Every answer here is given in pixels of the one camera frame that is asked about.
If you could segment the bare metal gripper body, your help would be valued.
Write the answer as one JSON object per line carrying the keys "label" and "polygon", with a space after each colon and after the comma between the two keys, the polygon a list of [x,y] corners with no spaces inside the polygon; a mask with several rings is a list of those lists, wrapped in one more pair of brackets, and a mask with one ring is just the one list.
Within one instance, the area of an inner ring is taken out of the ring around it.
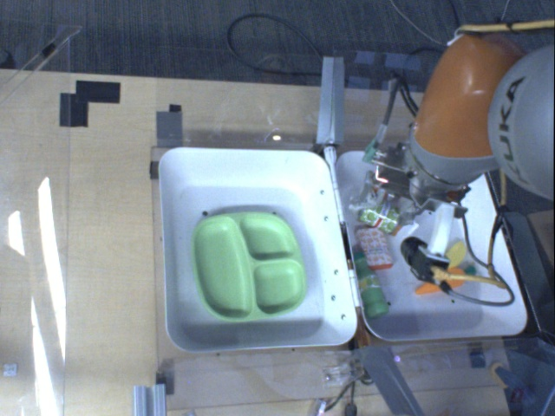
{"label": "bare metal gripper body", "polygon": [[437,212],[441,206],[452,207],[455,216],[466,214],[467,208],[461,202],[470,191],[469,183],[453,182],[425,169],[408,143],[377,151],[371,162],[375,167],[374,181],[387,193],[412,199],[418,215]]}

